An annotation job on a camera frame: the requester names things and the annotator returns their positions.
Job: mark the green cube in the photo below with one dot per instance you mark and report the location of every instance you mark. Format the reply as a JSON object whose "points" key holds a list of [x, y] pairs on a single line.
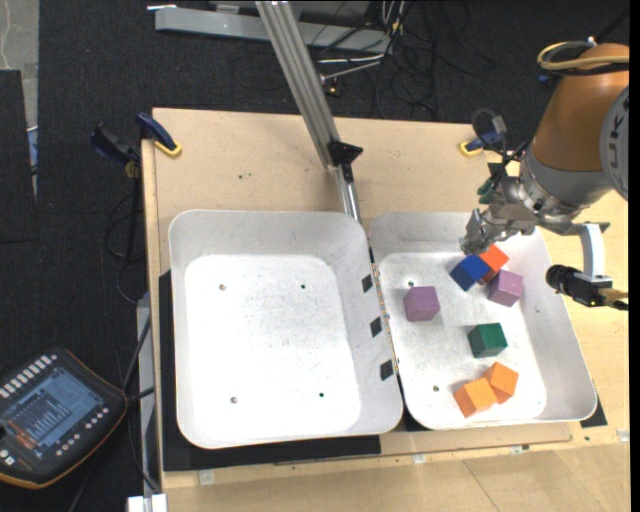
{"points": [[486, 340]]}

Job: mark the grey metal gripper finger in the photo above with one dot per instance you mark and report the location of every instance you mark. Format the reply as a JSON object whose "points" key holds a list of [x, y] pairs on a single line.
{"points": [[500, 235], [471, 234]]}

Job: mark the pale wood board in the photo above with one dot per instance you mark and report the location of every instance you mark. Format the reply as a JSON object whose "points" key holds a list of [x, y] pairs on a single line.
{"points": [[260, 165]]}

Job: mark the white plastic tray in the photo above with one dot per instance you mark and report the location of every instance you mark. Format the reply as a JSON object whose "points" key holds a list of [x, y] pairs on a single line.
{"points": [[272, 330], [445, 350]]}

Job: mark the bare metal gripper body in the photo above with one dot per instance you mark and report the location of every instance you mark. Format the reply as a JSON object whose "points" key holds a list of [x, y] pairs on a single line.
{"points": [[512, 205]]}

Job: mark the blue cube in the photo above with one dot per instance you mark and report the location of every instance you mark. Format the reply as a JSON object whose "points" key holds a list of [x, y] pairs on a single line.
{"points": [[467, 272]]}

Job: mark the red-orange cube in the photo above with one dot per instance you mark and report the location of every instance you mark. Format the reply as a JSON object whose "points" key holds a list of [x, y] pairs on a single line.
{"points": [[496, 258]]}

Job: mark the purple cube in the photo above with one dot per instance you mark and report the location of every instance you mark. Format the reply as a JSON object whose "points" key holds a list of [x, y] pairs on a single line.
{"points": [[506, 289], [421, 304]]}

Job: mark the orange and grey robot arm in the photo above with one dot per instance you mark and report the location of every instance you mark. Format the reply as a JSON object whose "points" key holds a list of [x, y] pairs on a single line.
{"points": [[575, 115]]}

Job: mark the black cylinder on white bracket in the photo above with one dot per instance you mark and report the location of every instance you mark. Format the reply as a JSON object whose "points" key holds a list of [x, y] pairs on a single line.
{"points": [[575, 285]]}

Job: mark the orange cube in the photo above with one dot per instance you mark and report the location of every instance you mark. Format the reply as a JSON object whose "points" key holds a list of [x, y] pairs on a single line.
{"points": [[475, 397], [502, 381]]}

